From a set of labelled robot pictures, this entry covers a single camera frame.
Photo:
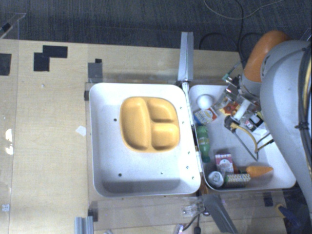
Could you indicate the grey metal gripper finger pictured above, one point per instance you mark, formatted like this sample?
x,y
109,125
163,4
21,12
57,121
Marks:
x,y
221,102

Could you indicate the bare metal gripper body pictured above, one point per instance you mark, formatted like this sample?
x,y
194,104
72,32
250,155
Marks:
x,y
240,91

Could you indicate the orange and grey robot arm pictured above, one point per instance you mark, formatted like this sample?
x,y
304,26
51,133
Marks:
x,y
280,111

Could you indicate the red printed packet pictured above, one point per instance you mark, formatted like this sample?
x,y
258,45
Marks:
x,y
230,108

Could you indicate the white egg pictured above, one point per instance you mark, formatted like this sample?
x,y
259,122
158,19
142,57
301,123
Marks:
x,y
204,102

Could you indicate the yellow and white carton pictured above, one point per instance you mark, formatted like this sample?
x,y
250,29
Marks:
x,y
205,115

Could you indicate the green plastic bottle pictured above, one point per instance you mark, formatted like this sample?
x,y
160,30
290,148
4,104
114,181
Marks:
x,y
203,140

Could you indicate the white plastic tray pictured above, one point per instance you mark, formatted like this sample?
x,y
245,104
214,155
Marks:
x,y
146,174
243,145

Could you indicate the red and white carton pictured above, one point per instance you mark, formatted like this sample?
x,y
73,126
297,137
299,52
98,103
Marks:
x,y
224,162

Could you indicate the silver can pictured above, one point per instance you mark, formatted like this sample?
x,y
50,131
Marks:
x,y
215,178

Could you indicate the orange carrot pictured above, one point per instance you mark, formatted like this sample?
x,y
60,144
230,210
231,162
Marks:
x,y
258,171

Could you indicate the green and yellow box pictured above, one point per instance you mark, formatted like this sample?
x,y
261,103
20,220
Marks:
x,y
237,180

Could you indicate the orange divided plate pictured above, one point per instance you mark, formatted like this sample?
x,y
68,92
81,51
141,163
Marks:
x,y
136,125

